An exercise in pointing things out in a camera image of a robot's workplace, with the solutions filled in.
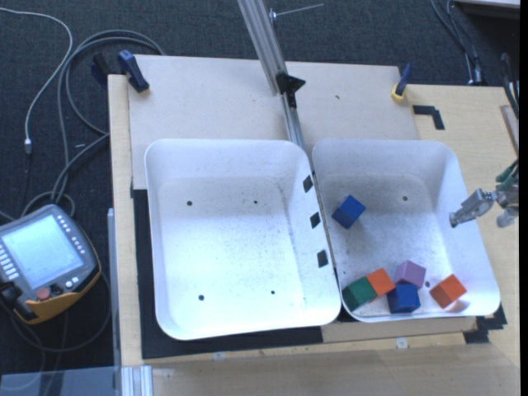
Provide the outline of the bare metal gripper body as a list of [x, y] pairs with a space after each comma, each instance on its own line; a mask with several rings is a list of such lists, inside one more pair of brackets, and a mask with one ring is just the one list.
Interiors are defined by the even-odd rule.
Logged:
[[502, 208], [517, 208], [519, 205], [519, 188], [518, 186], [497, 186], [494, 192], [495, 201]]

